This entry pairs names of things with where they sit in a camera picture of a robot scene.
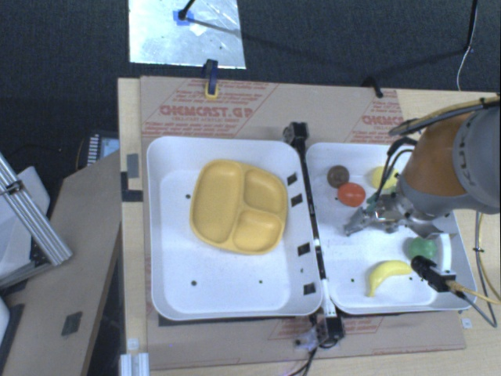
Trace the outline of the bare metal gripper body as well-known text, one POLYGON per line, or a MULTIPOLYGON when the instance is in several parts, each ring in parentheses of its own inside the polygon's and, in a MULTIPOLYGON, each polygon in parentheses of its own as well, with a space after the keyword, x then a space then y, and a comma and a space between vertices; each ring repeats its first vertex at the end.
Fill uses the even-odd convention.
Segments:
POLYGON ((374 194, 367 201, 366 215, 369 222, 382 225, 387 233, 394 233, 400 226, 414 233, 437 233, 435 217, 417 210, 404 195, 390 193, 374 194))

